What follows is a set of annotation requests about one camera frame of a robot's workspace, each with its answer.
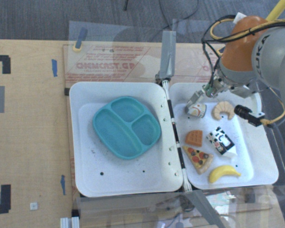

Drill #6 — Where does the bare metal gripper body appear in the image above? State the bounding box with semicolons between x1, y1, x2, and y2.
201;76;231;99

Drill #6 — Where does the small white can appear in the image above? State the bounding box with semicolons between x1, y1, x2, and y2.
187;103;207;119

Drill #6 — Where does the beige toy croissant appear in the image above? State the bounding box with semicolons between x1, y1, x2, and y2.
211;100;236;121

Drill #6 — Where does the orange toy waffle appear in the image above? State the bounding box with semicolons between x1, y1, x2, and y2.
185;130;203;148

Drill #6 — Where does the thin black and white rod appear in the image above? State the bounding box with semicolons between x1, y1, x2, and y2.
161;79;193;192

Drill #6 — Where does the black and white milk carton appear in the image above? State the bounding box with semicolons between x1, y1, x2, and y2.
206;126;238;159

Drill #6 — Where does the toy pizza slice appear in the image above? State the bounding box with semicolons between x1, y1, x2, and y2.
181;145;214;175

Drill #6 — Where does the blue divided plate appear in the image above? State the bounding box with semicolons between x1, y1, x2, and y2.
92;95;162;161

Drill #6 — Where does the yellow banana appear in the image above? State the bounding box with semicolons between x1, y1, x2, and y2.
208;164;242;184

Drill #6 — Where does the white plastic tray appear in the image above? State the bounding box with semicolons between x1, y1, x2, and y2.
168;82;280;190
68;81;184;198

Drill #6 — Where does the brown cardboard board red print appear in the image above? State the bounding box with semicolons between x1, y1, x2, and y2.
63;41;274;215

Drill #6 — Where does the black cylinder on white bracket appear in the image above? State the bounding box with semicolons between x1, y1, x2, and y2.
233;93;266;128

